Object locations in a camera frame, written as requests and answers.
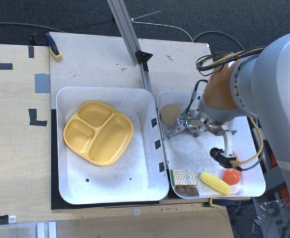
yellow plate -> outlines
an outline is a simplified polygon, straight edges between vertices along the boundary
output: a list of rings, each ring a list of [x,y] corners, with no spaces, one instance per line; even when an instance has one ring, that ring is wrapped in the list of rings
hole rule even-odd
[[[87,161],[101,167],[115,163],[134,133],[130,119],[99,101],[84,103],[64,129],[67,146]]]

brown circular object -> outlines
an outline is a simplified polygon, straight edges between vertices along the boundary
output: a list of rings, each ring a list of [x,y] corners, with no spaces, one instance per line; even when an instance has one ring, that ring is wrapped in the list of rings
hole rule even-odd
[[[173,125],[177,118],[180,118],[181,110],[175,104],[164,106],[160,111],[160,117],[167,125]]]

white tray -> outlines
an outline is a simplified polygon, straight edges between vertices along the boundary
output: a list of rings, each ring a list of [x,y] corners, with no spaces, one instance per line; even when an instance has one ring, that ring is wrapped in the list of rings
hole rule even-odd
[[[192,92],[184,91],[163,91],[157,97],[158,112],[168,104],[176,104],[181,110],[185,110],[189,104]],[[191,108],[197,108],[197,99]],[[195,169],[197,175],[197,189],[199,196],[184,196],[185,199],[192,198],[215,198],[215,197],[257,197],[265,191],[265,180],[260,165],[241,172],[241,183],[232,186],[231,194],[221,195],[215,190],[201,183],[199,174],[202,171],[211,173],[221,178],[224,168],[219,165],[210,155],[209,151],[213,147],[224,149],[224,139],[222,136],[214,136],[209,132],[203,132],[201,136],[194,138],[192,134],[185,130],[178,135],[167,138],[166,131],[170,126],[163,121],[160,122],[166,159],[169,171],[172,169]],[[224,129],[237,130],[233,138],[233,150],[240,161],[247,160],[256,154],[251,132],[246,117],[235,118],[228,122]],[[256,160],[242,165],[242,168],[253,165]]]
[[[63,139],[69,118],[83,103],[91,100],[114,107],[134,126],[127,149],[108,167],[98,167],[84,160],[67,147]],[[58,92],[56,107],[59,191],[66,202],[158,201],[167,195],[169,182],[163,147],[158,147],[161,136],[150,92],[133,88],[66,87]]]

yellow corn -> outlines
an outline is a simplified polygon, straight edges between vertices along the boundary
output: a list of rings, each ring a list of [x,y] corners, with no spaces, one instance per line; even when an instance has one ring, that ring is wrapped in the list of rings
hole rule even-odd
[[[212,174],[209,174],[207,172],[201,172],[200,180],[205,185],[213,188],[215,191],[218,191],[221,194],[229,195],[231,193],[231,186]]]

wooden surface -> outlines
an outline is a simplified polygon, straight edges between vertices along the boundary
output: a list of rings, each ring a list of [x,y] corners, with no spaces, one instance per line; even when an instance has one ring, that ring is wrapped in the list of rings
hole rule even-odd
[[[0,63],[13,64],[13,70],[0,70],[0,216],[16,215],[19,223],[92,218],[94,227],[104,227],[102,237],[110,237],[124,221],[135,224],[131,233],[139,237],[145,237],[146,228],[152,236],[177,237],[170,235],[175,230],[172,221],[186,223],[184,232],[189,225],[194,233],[209,234],[205,237],[232,237],[226,210],[206,208],[198,201],[166,199],[148,206],[51,210],[50,94],[36,93],[34,83],[35,74],[50,74],[50,55],[47,47],[34,47],[34,54],[28,57],[27,46],[0,45]],[[37,109],[37,120],[46,120],[47,126],[29,125],[28,109]]]

